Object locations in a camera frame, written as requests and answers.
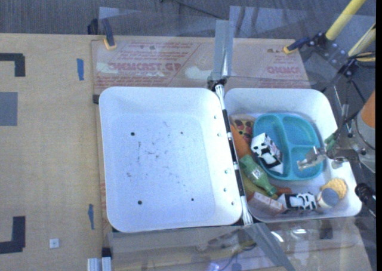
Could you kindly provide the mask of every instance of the wooden table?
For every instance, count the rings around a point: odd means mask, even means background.
[[[0,34],[1,54],[25,58],[24,76],[14,61],[0,61],[0,105],[6,100],[8,107],[0,110],[1,270],[85,270],[88,258],[101,257],[105,232],[91,61],[91,41],[101,38]],[[15,217],[25,217],[25,244],[7,252],[6,245],[19,238],[12,237],[19,232]],[[340,256],[341,270],[349,270],[351,260],[368,270],[359,232],[352,234],[355,247],[306,255],[327,257],[326,265],[337,268]],[[50,239],[58,239],[59,247],[50,248]],[[132,245],[138,251],[144,243],[138,238]],[[135,255],[131,247],[126,252]],[[293,251],[289,257],[299,259]]]

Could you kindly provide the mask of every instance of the glass surface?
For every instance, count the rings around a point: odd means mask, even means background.
[[[325,47],[306,42],[297,52],[286,55],[283,51],[302,38],[316,41],[316,35],[325,34],[339,16],[231,7],[234,38],[226,92],[233,88],[313,88],[325,94],[338,125],[343,122],[344,103],[349,104],[346,118],[354,118],[375,89],[375,61],[344,66],[350,50],[375,23],[375,17],[353,15]],[[216,19],[101,8],[103,18],[110,21],[120,48],[113,53],[99,41],[92,43],[94,94],[110,86],[208,88],[216,63]],[[375,51],[374,41],[361,52],[369,51]],[[154,72],[148,70],[154,63]],[[139,70],[138,64],[146,64],[146,70]],[[129,66],[130,71],[116,66]],[[348,127],[340,128],[342,135]],[[375,175],[369,169],[352,162],[352,172],[357,183],[375,189]],[[302,217],[300,221],[267,223],[269,231],[257,234],[256,239],[251,230],[255,232],[258,225],[109,232],[107,239],[116,270],[127,266],[129,270],[284,270],[280,266],[285,258],[292,266],[286,266],[287,270],[375,269],[375,217],[365,205],[354,217]],[[272,246],[268,238],[277,245]]]

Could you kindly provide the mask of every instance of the blue tape strip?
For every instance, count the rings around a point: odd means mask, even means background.
[[[17,126],[17,92],[0,92],[0,126]]]
[[[91,229],[94,230],[94,210],[93,210],[93,204],[89,204],[88,215],[89,215]]]
[[[85,80],[84,79],[84,61],[83,59],[78,58],[77,59],[77,72],[78,72],[78,78],[80,81]]]

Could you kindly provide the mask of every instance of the toy bottle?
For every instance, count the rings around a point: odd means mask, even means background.
[[[266,190],[269,196],[277,192],[277,188],[268,181],[268,176],[264,169],[257,164],[251,155],[246,154],[239,160],[240,169],[251,180],[252,183]]]

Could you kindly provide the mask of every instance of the toy food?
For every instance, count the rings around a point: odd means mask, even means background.
[[[332,188],[325,188],[316,196],[317,204],[322,208],[332,208],[339,200],[340,196]]]
[[[315,196],[310,193],[290,193],[279,197],[278,202],[287,210],[315,210],[317,202]]]
[[[283,193],[292,193],[292,189],[290,189],[289,187],[280,187],[280,186],[277,186],[274,184],[272,184],[272,185],[275,186],[275,188],[277,188],[276,194],[278,196],[281,196]]]
[[[252,151],[248,143],[241,137],[235,127],[231,126],[231,132],[239,158],[240,169],[252,183],[265,189],[269,196],[273,196],[277,192],[277,188],[269,183],[268,176],[264,169],[253,160]]]
[[[251,182],[251,180],[245,175],[244,171],[240,169],[241,176],[243,179],[243,185],[244,185],[244,191],[245,191],[245,196],[247,197],[247,200],[250,200],[253,197],[253,194],[255,192],[261,193],[262,195],[268,196],[267,192],[255,185],[254,183]],[[274,195],[270,196],[273,200],[277,200],[279,195],[275,193]]]
[[[284,173],[282,152],[266,133],[261,133],[252,139],[251,150],[264,161],[264,166],[268,170]]]
[[[250,144],[253,134],[255,117],[246,114],[231,115],[229,117],[231,125],[239,132],[247,144]]]
[[[338,193],[340,199],[343,199],[347,192],[346,182],[342,178],[333,178],[327,184],[321,186],[320,190],[324,190],[325,188],[331,188]]]
[[[258,192],[255,192],[252,195],[248,201],[248,205],[255,208],[257,211],[264,211],[270,215],[277,215],[285,209],[282,203]]]

